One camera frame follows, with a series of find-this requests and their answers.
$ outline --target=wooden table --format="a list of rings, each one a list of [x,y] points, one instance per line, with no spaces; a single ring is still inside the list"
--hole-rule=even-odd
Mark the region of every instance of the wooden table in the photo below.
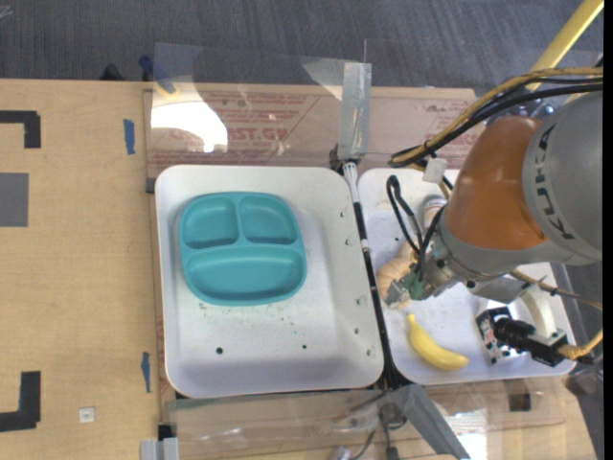
[[[41,403],[35,428],[0,432],[0,458],[136,459],[140,441],[157,436],[148,89],[139,82],[0,80],[0,110],[41,118],[39,149],[24,148],[23,126],[0,124],[0,173],[26,174],[29,201],[27,226],[0,226],[0,412],[19,410],[22,372],[40,373]],[[125,121],[134,125],[133,153]],[[481,442],[483,458],[595,458],[561,380],[530,386],[540,390],[537,420],[503,413],[502,383],[428,393],[449,417],[474,404],[503,411],[483,416],[498,419],[481,433],[466,430],[467,441]],[[462,405],[462,397],[472,402]],[[410,430],[395,439],[403,457],[433,454]]]

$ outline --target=black cable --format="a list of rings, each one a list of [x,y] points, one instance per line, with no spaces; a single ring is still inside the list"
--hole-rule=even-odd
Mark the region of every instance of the black cable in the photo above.
[[[407,217],[409,217],[409,220],[412,222],[413,224],[413,229],[417,235],[418,238],[418,243],[417,246],[420,248],[420,252],[421,252],[421,245],[423,244],[423,236],[421,234],[421,228],[420,228],[420,224],[418,223],[418,219],[415,216],[414,211],[411,209],[411,207],[409,206],[409,203],[407,203],[404,200],[404,197],[402,197],[402,192],[400,189],[400,183],[398,182],[397,177],[394,175],[394,183],[393,183],[393,188],[394,188],[394,196],[396,197],[396,201],[397,203],[400,205],[400,207],[404,210],[404,213],[406,213]]]
[[[402,421],[400,421],[399,423],[397,423],[396,425],[391,425],[392,423],[388,423],[387,425],[385,425],[385,427],[390,430],[390,431],[398,431],[399,429],[401,429],[404,425],[406,425],[407,419],[403,418]]]
[[[361,458],[362,455],[366,452],[368,447],[373,442],[375,434],[376,434],[376,429],[373,429],[371,433],[368,435],[368,438],[366,439],[366,443],[364,444],[364,447],[362,447],[362,450],[360,450],[360,452],[357,455],[351,457],[349,460],[358,460],[359,458]]]
[[[512,107],[514,105],[526,103],[529,101],[535,101],[537,99],[544,99],[547,97],[570,95],[570,94],[582,94],[585,92],[596,92],[602,89],[603,89],[603,86],[602,86],[602,83],[600,82],[599,83],[589,83],[585,85],[570,85],[570,86],[558,87],[554,89],[538,90],[530,94],[524,94],[522,96],[518,96],[513,99],[509,99],[502,103],[496,103],[495,105],[489,106],[486,110],[480,109],[482,112],[471,116],[465,123],[463,123],[461,126],[458,126],[456,129],[451,131],[445,138],[440,140],[436,145],[428,146],[422,153],[416,155],[414,158],[410,160],[405,160],[400,163],[394,162],[394,158],[392,158],[392,160],[390,160],[389,162],[389,165],[395,168],[406,167],[408,165],[411,165],[421,160],[425,156],[430,155],[432,152],[435,152],[436,150],[444,147],[448,143],[452,142],[458,136],[465,133],[466,131],[474,127],[475,125],[478,125],[479,123],[487,119],[489,116],[492,116],[493,114],[500,112],[504,109],[507,109],[509,107]],[[401,150],[395,153],[393,157],[402,155],[404,153],[408,153],[409,151],[414,150],[416,148],[417,147],[412,147],[410,149]]]
[[[411,248],[415,251],[415,253],[419,255],[420,248],[415,245],[415,243],[413,242],[413,239],[409,235],[409,232],[406,229],[406,226],[404,225],[404,221],[402,220],[402,215],[400,214],[400,210],[398,209],[396,205],[394,194],[392,193],[392,187],[395,182],[398,182],[397,177],[395,175],[390,175],[385,184],[385,189],[387,191],[387,197],[390,199],[390,203],[392,204],[392,209],[394,210],[394,214],[396,215],[398,224],[400,225],[400,230],[402,230],[402,235],[404,235],[404,238],[409,242],[409,245],[411,245]]]
[[[490,101],[488,101],[487,103],[482,105],[479,109],[477,109],[472,114],[472,116],[476,116],[477,114],[482,114],[482,113],[486,112],[490,107],[497,106],[502,99],[505,99],[505,98],[511,96],[513,93],[515,93],[518,90],[523,90],[524,95],[530,94],[530,90],[528,88],[526,88],[526,86],[531,84],[531,83],[535,83],[535,82],[556,83],[556,84],[566,84],[566,85],[572,84],[572,85],[577,85],[577,86],[579,86],[579,85],[594,85],[594,84],[602,83],[602,77],[595,77],[595,78],[592,78],[592,79],[557,79],[557,78],[551,77],[551,78],[544,78],[544,79],[528,80],[525,83],[522,83],[520,85],[516,85],[515,87],[511,88],[510,90],[507,90],[506,92],[501,93],[498,96],[496,96],[495,98],[491,99]],[[548,88],[548,89],[543,89],[543,90],[544,91],[557,90],[557,88]]]
[[[418,267],[415,268],[415,270],[416,271],[418,270],[420,274],[423,274],[423,271],[425,268],[425,252],[426,252],[428,245],[432,241],[432,237],[434,237],[434,232],[436,231],[436,227],[439,224],[439,220],[441,219],[441,216],[443,215],[443,210],[444,210],[444,206],[432,218],[432,222],[430,223],[430,226],[428,227],[428,231],[425,234],[425,238],[423,239],[423,250],[421,251],[421,254],[418,260]]]
[[[383,425],[383,432],[385,433],[385,448],[389,448],[392,445],[392,439],[390,438],[390,431],[387,425]]]

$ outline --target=banana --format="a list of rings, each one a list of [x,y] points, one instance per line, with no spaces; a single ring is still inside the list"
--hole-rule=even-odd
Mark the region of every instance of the banana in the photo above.
[[[468,358],[439,346],[415,321],[415,315],[407,315],[410,324],[409,341],[413,349],[428,363],[442,370],[458,370],[468,365]]]

